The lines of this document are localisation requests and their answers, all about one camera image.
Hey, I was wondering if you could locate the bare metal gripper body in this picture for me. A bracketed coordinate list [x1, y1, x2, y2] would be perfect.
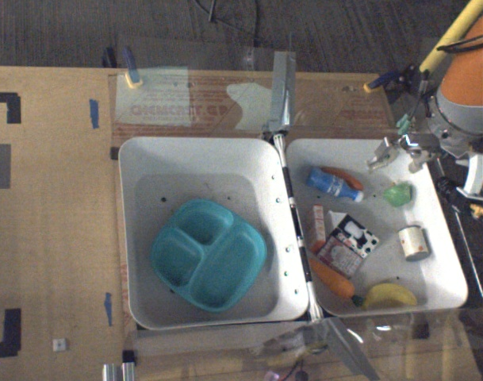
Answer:
[398, 124, 455, 156]

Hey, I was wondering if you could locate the green lumpy toy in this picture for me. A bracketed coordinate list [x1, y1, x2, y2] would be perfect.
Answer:
[382, 181, 415, 209]

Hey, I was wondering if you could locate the red-brown toy sausage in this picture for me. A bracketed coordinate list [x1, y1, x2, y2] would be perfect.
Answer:
[320, 166, 365, 191]

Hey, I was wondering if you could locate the blue plastic bottle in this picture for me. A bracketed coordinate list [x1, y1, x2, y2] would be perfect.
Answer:
[305, 166, 365, 204]

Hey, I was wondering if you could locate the white plastic tray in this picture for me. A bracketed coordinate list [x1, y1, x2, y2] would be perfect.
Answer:
[285, 137, 470, 318]
[117, 136, 310, 330]

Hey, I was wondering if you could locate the small white can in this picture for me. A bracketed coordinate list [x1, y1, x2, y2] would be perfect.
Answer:
[397, 224, 431, 263]

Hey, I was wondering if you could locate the black and white carton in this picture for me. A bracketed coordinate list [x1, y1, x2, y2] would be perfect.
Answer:
[327, 210, 381, 259]

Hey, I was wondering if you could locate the orange and white carton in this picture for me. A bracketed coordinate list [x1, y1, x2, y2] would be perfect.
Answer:
[307, 204, 328, 254]

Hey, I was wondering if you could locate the pink and white packet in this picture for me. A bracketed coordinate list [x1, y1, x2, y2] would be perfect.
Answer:
[316, 235, 365, 279]

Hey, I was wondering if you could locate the orange carrot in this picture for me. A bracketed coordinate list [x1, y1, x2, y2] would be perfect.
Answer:
[308, 256, 366, 308]

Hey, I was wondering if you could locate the yellow banana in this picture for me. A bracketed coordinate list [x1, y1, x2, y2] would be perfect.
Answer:
[361, 283, 419, 310]

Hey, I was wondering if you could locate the brown cardboard board red print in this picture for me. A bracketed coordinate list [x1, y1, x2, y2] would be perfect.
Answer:
[108, 68, 471, 335]

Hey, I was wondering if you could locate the green divided plate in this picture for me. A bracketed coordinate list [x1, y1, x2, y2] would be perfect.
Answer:
[148, 198, 268, 314]

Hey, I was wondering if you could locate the black cylinder on white bracket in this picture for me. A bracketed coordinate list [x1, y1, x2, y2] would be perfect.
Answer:
[437, 152, 483, 204]

